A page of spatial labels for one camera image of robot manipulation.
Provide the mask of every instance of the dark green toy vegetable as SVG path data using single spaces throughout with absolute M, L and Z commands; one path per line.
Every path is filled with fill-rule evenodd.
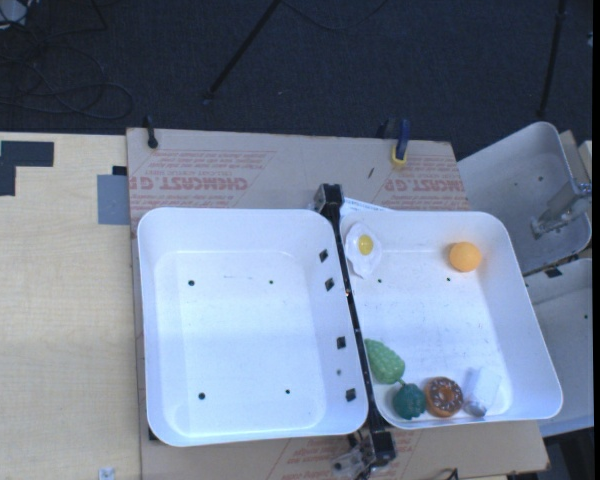
M 415 384 L 402 383 L 402 387 L 393 397 L 393 408 L 399 416 L 406 420 L 417 418 L 427 408 L 427 401 L 422 391 Z
M 404 361 L 381 341 L 365 339 L 369 367 L 376 381 L 381 384 L 394 384 L 404 375 Z

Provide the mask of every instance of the tripod leg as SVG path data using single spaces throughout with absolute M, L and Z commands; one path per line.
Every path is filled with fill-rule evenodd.
M 553 80 L 553 71 L 556 64 L 556 57 L 558 55 L 558 45 L 560 44 L 560 32 L 562 31 L 562 22 L 566 18 L 565 9 L 567 7 L 567 0 L 559 0 L 558 12 L 556 13 L 556 24 L 553 29 L 553 42 L 551 44 L 551 55 L 549 56 L 549 66 L 547 67 L 547 74 L 544 79 L 544 90 L 542 91 L 542 100 L 540 101 L 540 107 L 537 110 L 539 117 L 544 117 L 544 112 L 547 108 L 547 101 L 549 100 L 549 91 L 551 89 L 551 82 Z
M 220 73 L 220 76 L 218 76 L 218 78 L 216 79 L 216 81 L 213 82 L 213 84 L 211 84 L 209 86 L 209 89 L 207 89 L 207 91 L 204 94 L 203 104 L 206 105 L 206 104 L 208 104 L 208 103 L 211 102 L 211 100 L 215 96 L 215 92 L 218 90 L 218 87 L 220 87 L 220 84 L 222 84 L 222 82 L 224 81 L 224 79 L 229 75 L 229 73 L 231 72 L 231 70 L 233 69 L 233 67 L 240 60 L 240 57 L 242 57 L 242 55 L 244 54 L 244 52 L 247 51 L 247 48 L 249 48 L 249 45 L 251 45 L 251 43 L 256 38 L 256 36 L 260 32 L 260 30 L 262 30 L 262 27 L 264 27 L 265 23 L 267 21 L 269 21 L 269 18 L 271 17 L 271 15 L 276 10 L 276 8 L 278 7 L 278 5 L 280 5 L 281 2 L 282 2 L 282 0 L 273 0 L 273 2 L 271 2 L 271 4 L 269 5 L 269 7 L 265 11 L 265 13 L 262 15 L 262 17 L 260 18 L 260 20 L 258 21 L 258 23 L 256 23 L 256 26 L 254 27 L 254 29 L 247 36 L 247 38 L 242 43 L 242 45 L 240 46 L 240 48 L 238 49 L 238 51 L 234 54 L 234 56 L 231 58 L 231 60 L 229 61 L 229 63 L 222 70 L 222 73 Z

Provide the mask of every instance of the chocolate donut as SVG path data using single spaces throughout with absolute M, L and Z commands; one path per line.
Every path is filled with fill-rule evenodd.
M 427 411 L 439 418 L 448 418 L 457 413 L 464 403 L 462 389 L 447 377 L 434 377 L 424 387 Z

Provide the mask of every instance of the toy fried egg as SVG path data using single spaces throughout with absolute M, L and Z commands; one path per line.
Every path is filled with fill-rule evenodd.
M 368 277 L 380 263 L 382 246 L 378 237 L 367 226 L 356 222 L 347 233 L 344 255 L 353 271 L 362 278 Z

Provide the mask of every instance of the black floor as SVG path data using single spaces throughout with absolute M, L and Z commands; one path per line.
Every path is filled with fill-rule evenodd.
M 19 0 L 0 131 L 374 137 L 390 117 L 461 160 L 535 122 L 591 139 L 593 0 Z M 561 23 L 544 115 L 538 110 Z

